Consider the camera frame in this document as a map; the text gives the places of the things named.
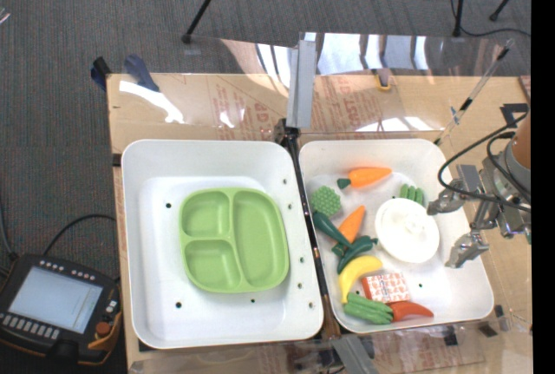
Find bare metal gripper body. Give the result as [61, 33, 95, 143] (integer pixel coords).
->
[454, 157, 532, 239]

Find small green beans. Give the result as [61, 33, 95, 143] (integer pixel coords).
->
[399, 183, 427, 207]

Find white plastic tray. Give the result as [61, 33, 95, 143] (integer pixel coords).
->
[297, 138, 496, 335]
[121, 139, 325, 351]

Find white round plate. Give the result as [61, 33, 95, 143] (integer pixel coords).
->
[374, 197, 441, 265]

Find red chilli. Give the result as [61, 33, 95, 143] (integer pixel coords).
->
[389, 300, 435, 323]

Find orange carrot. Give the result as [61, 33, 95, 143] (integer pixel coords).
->
[336, 166, 394, 191]
[336, 205, 367, 244]

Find orange and white carton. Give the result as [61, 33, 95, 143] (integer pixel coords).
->
[360, 271, 413, 305]

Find large green beans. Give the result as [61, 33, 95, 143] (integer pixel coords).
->
[343, 292, 395, 326]

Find yellow banana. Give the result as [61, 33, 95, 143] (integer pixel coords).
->
[337, 254, 384, 305]

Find green grapes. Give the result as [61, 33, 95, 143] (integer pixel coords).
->
[308, 185, 343, 219]

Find thin black rod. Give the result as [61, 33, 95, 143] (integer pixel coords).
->
[284, 131, 343, 339]

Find green divided plate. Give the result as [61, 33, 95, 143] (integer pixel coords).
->
[178, 187, 291, 295]

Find brown cardboard board red print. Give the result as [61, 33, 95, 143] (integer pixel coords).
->
[106, 72, 532, 374]

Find black block with wires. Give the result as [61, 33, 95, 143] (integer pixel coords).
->
[272, 118, 301, 144]

